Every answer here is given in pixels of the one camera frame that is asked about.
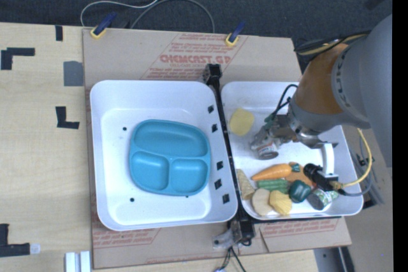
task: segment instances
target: cardboard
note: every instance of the cardboard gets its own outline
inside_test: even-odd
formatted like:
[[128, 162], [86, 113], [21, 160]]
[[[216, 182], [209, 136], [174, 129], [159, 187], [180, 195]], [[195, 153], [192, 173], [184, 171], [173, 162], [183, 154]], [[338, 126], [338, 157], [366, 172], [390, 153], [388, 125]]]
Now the cardboard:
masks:
[[[240, 36], [227, 47], [221, 34], [109, 29], [99, 40], [83, 30], [94, 269], [224, 257], [212, 237], [226, 223], [115, 232], [98, 219], [93, 174], [89, 92], [101, 80], [203, 80], [208, 63], [220, 64], [221, 85], [232, 81], [298, 81], [301, 72], [286, 38]], [[349, 245], [343, 218], [256, 224], [240, 255]]]

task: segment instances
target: blue clamp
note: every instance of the blue clamp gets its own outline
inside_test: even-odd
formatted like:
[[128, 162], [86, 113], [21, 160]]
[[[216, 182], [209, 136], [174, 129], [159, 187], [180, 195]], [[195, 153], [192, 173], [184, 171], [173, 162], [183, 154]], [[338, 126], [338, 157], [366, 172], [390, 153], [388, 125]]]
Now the blue clamp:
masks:
[[238, 35], [242, 32], [242, 30], [244, 29], [244, 26], [245, 26], [244, 21], [239, 23], [237, 28], [233, 32], [227, 35], [225, 39], [225, 44], [228, 45], [229, 47], [235, 46], [239, 39]]
[[113, 11], [109, 13], [102, 22], [99, 23], [98, 26], [94, 27], [91, 30], [91, 36], [94, 39], [99, 39], [106, 33], [106, 28], [112, 23], [112, 21], [116, 18], [117, 14]]

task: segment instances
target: orange carrot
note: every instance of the orange carrot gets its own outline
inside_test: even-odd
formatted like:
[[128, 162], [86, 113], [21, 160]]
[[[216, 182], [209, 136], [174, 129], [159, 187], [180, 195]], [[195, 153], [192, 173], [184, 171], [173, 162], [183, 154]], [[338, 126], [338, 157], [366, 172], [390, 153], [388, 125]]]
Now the orange carrot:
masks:
[[254, 181], [258, 181], [258, 180], [264, 180], [264, 179], [284, 178], [286, 176], [289, 176], [291, 172], [292, 172], [292, 167], [289, 164], [280, 163], [280, 164], [275, 164], [272, 167], [266, 168], [265, 170], [262, 170], [261, 172], [253, 175], [251, 179]]

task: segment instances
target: divided blue plate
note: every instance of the divided blue plate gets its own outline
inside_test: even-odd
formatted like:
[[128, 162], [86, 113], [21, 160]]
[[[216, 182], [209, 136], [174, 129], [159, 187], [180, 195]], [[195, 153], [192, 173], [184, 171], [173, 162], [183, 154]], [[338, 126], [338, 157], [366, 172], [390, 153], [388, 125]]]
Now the divided blue plate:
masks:
[[131, 137], [129, 168], [141, 189], [190, 196], [201, 192], [210, 176], [210, 144], [195, 126], [169, 120], [145, 120]]

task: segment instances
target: white cable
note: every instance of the white cable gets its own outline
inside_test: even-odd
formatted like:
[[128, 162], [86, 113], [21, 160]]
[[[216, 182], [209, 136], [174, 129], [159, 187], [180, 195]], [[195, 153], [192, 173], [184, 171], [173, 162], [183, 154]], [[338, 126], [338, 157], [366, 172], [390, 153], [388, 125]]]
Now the white cable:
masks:
[[158, 2], [158, 1], [159, 1], [159, 0], [153, 0], [151, 3], [146, 4], [146, 5], [143, 5], [143, 6], [133, 6], [133, 5], [130, 5], [130, 4], [119, 3], [119, 2], [117, 2], [117, 1], [111, 1], [111, 0], [95, 1], [95, 2], [93, 2], [93, 3], [88, 4], [88, 5], [81, 11], [81, 16], [80, 16], [81, 24], [82, 24], [82, 26], [85, 26], [85, 24], [84, 24], [84, 18], [83, 18], [85, 11], [86, 11], [89, 7], [94, 6], [94, 5], [96, 5], [96, 4], [116, 4], [116, 5], [119, 5], [119, 6], [125, 6], [125, 7], [129, 7], [129, 8], [134, 8], [134, 9], [144, 9], [144, 8], [148, 8], [148, 7], [152, 6], [153, 4], [155, 4], [155, 3]]

